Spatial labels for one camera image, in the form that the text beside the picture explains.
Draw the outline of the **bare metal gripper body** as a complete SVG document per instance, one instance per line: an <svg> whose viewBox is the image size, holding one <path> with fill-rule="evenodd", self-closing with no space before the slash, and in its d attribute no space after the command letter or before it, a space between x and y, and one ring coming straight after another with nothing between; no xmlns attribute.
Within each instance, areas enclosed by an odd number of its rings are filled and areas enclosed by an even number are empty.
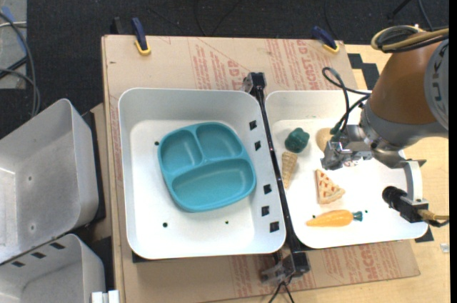
<svg viewBox="0 0 457 303"><path fill-rule="evenodd" d="M370 127L364 129L359 125L347 125L343 131L336 132L331 141L338 143L340 168L343 167L341 155L346 152L371 151L372 159L391 169L403 168L408 161L401 155L399 146L389 143Z"/></svg>

